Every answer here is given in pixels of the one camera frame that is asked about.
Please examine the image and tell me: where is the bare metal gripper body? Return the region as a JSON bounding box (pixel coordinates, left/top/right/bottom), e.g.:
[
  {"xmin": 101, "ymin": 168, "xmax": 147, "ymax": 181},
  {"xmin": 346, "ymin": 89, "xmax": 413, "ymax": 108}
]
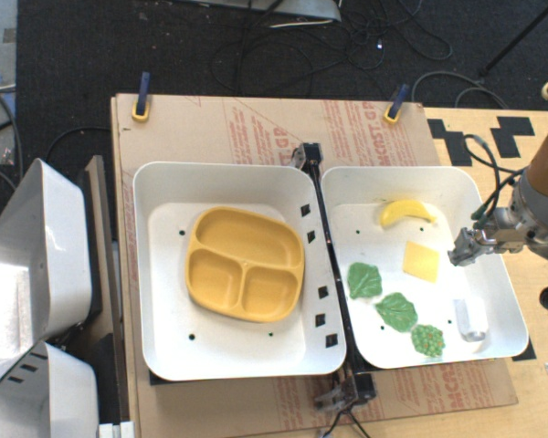
[{"xmin": 476, "ymin": 203, "xmax": 548, "ymax": 256}]

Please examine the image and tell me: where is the yellow cheese slice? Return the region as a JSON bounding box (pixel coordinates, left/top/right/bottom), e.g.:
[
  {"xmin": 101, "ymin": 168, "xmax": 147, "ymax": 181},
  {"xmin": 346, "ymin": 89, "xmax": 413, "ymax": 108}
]
[{"xmin": 402, "ymin": 240, "xmax": 441, "ymax": 285}]

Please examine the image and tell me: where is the white plastic tray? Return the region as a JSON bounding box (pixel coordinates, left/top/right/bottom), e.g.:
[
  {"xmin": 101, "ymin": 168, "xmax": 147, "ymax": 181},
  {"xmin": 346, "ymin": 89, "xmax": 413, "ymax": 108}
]
[
  {"xmin": 0, "ymin": 157, "xmax": 95, "ymax": 386},
  {"xmin": 320, "ymin": 165, "xmax": 530, "ymax": 370},
  {"xmin": 0, "ymin": 340, "xmax": 100, "ymax": 438},
  {"xmin": 132, "ymin": 161, "xmax": 348, "ymax": 381}
]

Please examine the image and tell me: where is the yellow banana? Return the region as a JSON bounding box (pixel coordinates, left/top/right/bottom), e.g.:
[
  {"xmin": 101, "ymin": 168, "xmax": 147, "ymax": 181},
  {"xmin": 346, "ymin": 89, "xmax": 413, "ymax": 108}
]
[{"xmin": 378, "ymin": 199, "xmax": 438, "ymax": 229}]

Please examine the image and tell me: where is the green lettuce leaf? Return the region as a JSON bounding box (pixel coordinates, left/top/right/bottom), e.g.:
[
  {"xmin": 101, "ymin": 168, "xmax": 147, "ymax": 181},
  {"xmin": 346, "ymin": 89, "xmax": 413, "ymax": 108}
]
[
  {"xmin": 346, "ymin": 261, "xmax": 384, "ymax": 301},
  {"xmin": 374, "ymin": 291, "xmax": 419, "ymax": 334}
]

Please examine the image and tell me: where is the green peas patch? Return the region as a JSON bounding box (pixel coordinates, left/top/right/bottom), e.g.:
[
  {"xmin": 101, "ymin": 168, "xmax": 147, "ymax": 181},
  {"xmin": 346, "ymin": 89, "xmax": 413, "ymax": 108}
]
[{"xmin": 410, "ymin": 323, "xmax": 447, "ymax": 359}]

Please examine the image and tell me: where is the thin black rod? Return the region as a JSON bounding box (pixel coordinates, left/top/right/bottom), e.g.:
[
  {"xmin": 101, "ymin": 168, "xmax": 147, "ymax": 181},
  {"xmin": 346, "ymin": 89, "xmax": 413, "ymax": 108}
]
[{"xmin": 306, "ymin": 162, "xmax": 364, "ymax": 374}]

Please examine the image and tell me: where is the yellow divided plate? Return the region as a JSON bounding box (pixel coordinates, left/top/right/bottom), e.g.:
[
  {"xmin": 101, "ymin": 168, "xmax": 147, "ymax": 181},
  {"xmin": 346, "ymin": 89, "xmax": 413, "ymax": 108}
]
[{"xmin": 184, "ymin": 205, "xmax": 307, "ymax": 324}]

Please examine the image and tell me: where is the brown cardboard board red print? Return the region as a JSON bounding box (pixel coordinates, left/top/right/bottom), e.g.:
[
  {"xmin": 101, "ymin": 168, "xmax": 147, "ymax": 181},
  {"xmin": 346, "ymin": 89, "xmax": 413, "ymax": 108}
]
[{"xmin": 111, "ymin": 92, "xmax": 520, "ymax": 438}]

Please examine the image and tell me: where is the black block with thin wires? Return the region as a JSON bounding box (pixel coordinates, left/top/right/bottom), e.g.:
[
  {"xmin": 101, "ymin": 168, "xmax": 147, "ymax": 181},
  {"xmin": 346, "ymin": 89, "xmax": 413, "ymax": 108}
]
[
  {"xmin": 292, "ymin": 141, "xmax": 324, "ymax": 171},
  {"xmin": 313, "ymin": 370, "xmax": 377, "ymax": 412}
]

